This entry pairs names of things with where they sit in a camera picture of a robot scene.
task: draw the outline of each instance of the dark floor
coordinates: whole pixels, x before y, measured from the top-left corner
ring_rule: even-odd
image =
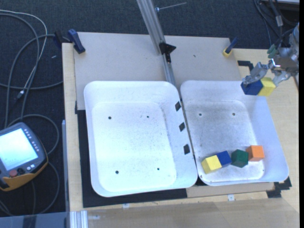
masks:
[[[278,39],[280,31],[274,15],[267,6],[265,18],[268,26],[258,13],[254,0],[153,0],[155,6],[166,7],[184,3],[175,8],[163,9],[159,13],[165,35],[238,37],[237,48],[269,48]],[[147,34],[136,0],[0,0],[1,10],[25,12],[39,17],[47,26],[48,34],[61,30],[64,36],[69,29],[86,32]],[[299,11],[282,11],[291,22],[285,23],[284,31],[291,29],[299,20]],[[42,24],[36,19],[18,15],[25,19],[37,32],[45,34]],[[0,16],[0,83],[8,83],[10,70],[18,51],[34,38],[33,31],[24,22],[12,16]],[[37,47],[30,44],[20,58],[12,74],[12,86],[24,86],[37,59]],[[47,86],[62,80],[61,51],[52,38],[47,40],[43,56],[39,62],[32,87]],[[23,98],[15,103],[19,90],[10,89],[9,115],[7,122],[21,116]],[[5,125],[7,87],[0,86],[0,129]],[[53,125],[42,117],[27,117],[41,114],[51,118],[59,128],[60,137],[56,150],[49,160],[60,176],[60,191],[55,203],[46,212],[65,210],[63,152],[61,123],[64,120],[63,85],[31,90],[25,104],[23,119],[40,137],[45,148],[50,150],[56,142],[57,133]],[[47,167],[35,180],[35,213],[43,211],[51,204],[57,190],[56,175]],[[0,191],[0,201],[13,215],[32,213],[34,194],[32,185],[11,192]],[[0,210],[0,216],[7,216]]]

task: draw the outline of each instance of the red button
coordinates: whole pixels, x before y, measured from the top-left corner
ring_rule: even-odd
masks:
[[[9,171],[9,176],[10,177],[16,177],[17,176],[17,171],[16,170],[11,170],[11,171]]]

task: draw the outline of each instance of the empty white tray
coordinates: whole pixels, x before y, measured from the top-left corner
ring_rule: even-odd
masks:
[[[177,89],[162,81],[93,81],[84,89],[92,187],[113,197],[197,180]]]
[[[180,92],[200,179],[212,186],[284,181],[288,166],[264,96],[245,95],[239,81],[186,81]],[[218,152],[262,145],[265,158],[243,168],[205,174],[201,162]]]

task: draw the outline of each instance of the screen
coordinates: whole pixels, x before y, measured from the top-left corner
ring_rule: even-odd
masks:
[[[36,158],[38,155],[21,128],[0,136],[0,159],[6,170]]]

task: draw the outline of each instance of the cube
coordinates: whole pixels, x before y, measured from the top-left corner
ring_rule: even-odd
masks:
[[[219,158],[217,155],[212,155],[210,157],[205,158],[202,162],[201,165],[204,169],[204,172],[206,174],[216,171],[222,167],[222,165],[219,162]]]
[[[244,83],[242,82],[241,87],[246,95],[257,95],[263,88],[263,84],[261,83],[261,80],[259,80],[252,84],[244,86]]]
[[[231,160],[231,165],[243,168],[248,165],[248,152],[237,149],[232,152]]]
[[[228,151],[217,153],[217,157],[222,167],[229,166],[232,162]]]
[[[248,160],[251,162],[257,162],[265,158],[262,145],[251,145],[246,149],[248,152]]]
[[[276,85],[274,84],[271,78],[264,77],[261,79],[261,83],[263,85],[263,88],[260,90],[260,92],[257,95],[269,96],[276,88]]]

